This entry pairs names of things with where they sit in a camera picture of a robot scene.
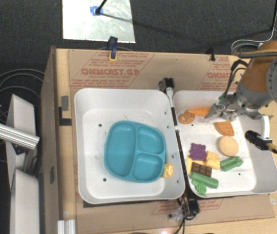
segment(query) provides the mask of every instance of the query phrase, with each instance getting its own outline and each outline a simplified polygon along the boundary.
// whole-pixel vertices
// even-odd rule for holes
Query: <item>cardboard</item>
[[[56,233],[58,219],[76,219],[79,234],[119,233],[177,227],[170,220],[176,200],[85,207],[77,189],[77,160],[73,95],[83,87],[157,89],[165,77],[179,90],[224,90],[235,57],[209,55],[119,52],[108,61],[108,51],[53,49],[41,96],[45,231]],[[68,107],[62,109],[62,98]],[[51,168],[54,181],[50,183]],[[201,213],[187,223],[206,224],[273,217],[268,195],[209,199],[200,202]]]

